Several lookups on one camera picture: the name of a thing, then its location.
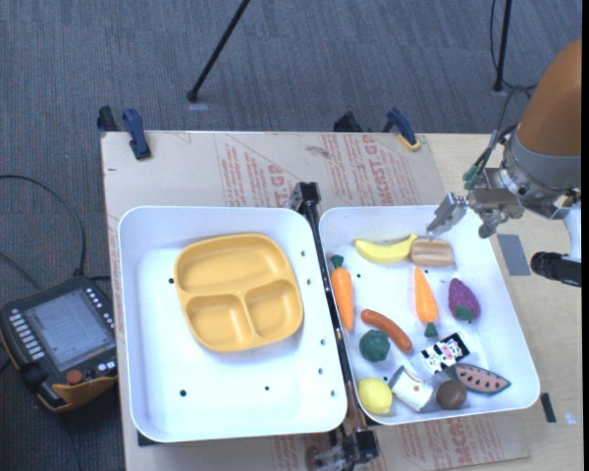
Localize white carton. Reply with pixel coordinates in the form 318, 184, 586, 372
388, 364, 435, 414

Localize brown cardboard board, red print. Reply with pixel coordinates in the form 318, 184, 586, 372
100, 130, 532, 471

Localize yellow lemon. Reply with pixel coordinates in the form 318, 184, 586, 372
356, 377, 395, 417

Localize yellow divided plate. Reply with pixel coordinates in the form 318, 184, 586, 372
172, 232, 306, 354

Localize tan bread bun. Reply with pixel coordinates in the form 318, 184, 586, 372
409, 236, 456, 269

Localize cow print carton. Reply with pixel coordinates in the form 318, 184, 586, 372
419, 332, 472, 376

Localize brown round ball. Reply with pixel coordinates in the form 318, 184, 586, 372
435, 378, 469, 411

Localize black cylinder on white bracket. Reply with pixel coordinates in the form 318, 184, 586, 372
529, 198, 583, 289

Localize yellow banana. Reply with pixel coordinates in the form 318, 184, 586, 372
353, 233, 419, 266

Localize white plastic tray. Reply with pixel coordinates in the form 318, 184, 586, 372
317, 204, 542, 427
117, 205, 349, 445

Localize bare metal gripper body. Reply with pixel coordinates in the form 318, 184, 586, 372
465, 166, 571, 220

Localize green broccoli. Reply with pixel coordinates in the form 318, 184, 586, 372
357, 329, 393, 364

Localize red watermelon slice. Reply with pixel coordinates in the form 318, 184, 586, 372
452, 362, 512, 396

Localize purple grapes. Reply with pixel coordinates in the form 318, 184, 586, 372
447, 277, 483, 325

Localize black block with thin wires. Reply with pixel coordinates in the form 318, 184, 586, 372
288, 181, 323, 215
305, 426, 382, 471

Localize orange sausage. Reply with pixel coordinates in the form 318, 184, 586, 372
359, 308, 414, 354

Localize orange carrot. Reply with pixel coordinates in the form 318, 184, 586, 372
413, 265, 441, 340
329, 254, 356, 334

